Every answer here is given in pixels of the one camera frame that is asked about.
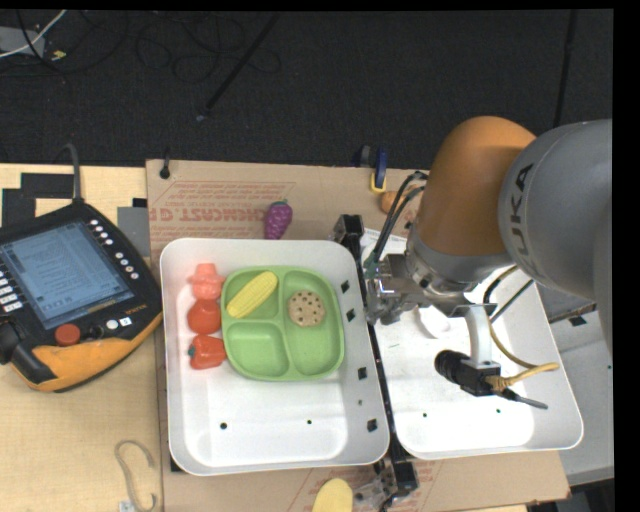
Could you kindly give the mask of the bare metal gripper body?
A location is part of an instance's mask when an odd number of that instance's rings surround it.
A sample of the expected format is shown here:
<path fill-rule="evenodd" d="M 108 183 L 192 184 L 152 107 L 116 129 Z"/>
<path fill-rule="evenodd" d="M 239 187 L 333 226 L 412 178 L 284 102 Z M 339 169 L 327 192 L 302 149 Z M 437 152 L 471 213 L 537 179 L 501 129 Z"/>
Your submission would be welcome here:
<path fill-rule="evenodd" d="M 428 307 L 445 317 L 463 316 L 471 305 L 466 294 L 480 281 L 473 272 L 426 263 L 417 254 L 387 254 L 367 282 L 367 321 L 390 325 L 405 312 Z"/>

